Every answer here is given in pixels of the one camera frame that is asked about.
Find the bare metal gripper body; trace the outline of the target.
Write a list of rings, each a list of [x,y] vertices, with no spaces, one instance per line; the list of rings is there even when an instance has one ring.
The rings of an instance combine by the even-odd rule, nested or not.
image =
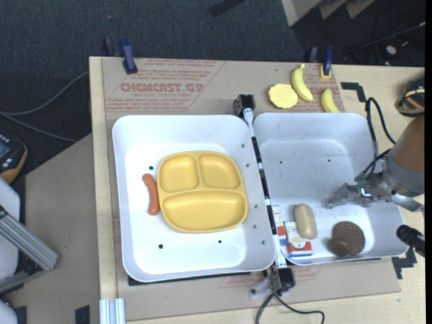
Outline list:
[[[392,189],[382,182],[383,173],[360,173],[354,178],[356,199],[360,204],[372,204],[378,201],[391,203]]]

